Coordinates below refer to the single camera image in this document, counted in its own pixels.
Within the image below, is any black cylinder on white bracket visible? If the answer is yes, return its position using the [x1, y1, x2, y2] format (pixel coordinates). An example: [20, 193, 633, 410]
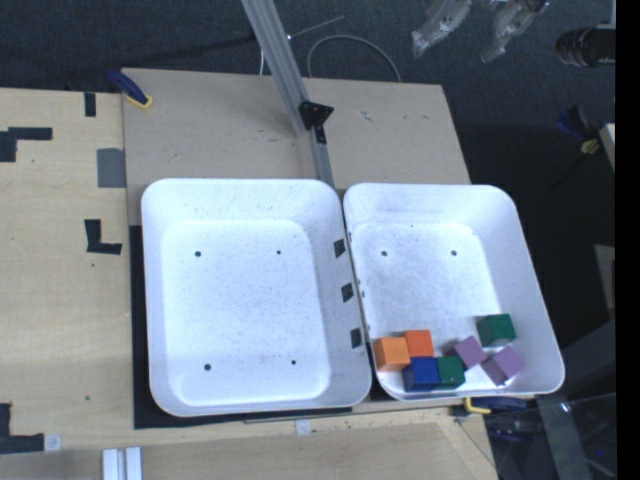
[555, 0, 617, 68]

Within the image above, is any blue cube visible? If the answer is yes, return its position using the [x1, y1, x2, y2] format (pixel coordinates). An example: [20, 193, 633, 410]
[400, 356, 442, 393]

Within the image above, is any green cube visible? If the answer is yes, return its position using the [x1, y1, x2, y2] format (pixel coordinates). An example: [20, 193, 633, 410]
[475, 313, 517, 348]
[435, 354, 467, 389]

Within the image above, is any orange cube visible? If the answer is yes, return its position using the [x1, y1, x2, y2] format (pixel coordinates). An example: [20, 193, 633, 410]
[403, 329, 436, 359]
[372, 336, 412, 373]

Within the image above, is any purple cube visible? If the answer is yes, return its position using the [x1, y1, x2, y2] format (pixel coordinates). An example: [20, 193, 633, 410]
[480, 343, 526, 387]
[452, 335, 488, 370]

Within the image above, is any white plastic tray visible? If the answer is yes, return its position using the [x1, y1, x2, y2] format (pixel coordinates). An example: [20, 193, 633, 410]
[342, 182, 567, 403]
[140, 177, 374, 418]

